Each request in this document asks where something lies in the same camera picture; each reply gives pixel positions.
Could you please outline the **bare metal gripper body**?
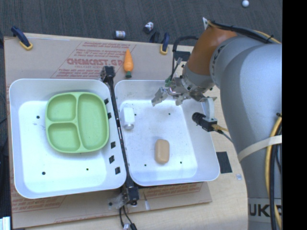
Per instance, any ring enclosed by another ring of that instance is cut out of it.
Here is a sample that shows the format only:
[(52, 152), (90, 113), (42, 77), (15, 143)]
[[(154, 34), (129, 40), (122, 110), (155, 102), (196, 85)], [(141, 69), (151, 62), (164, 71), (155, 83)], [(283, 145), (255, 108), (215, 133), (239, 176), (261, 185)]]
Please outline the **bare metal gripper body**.
[(199, 103), (203, 103), (208, 99), (204, 93), (211, 90), (213, 86), (214, 83), (211, 80), (205, 80), (199, 86), (191, 82), (187, 77), (182, 76), (175, 77), (167, 82), (168, 94), (175, 100), (178, 96), (183, 95), (187, 99), (193, 99)]

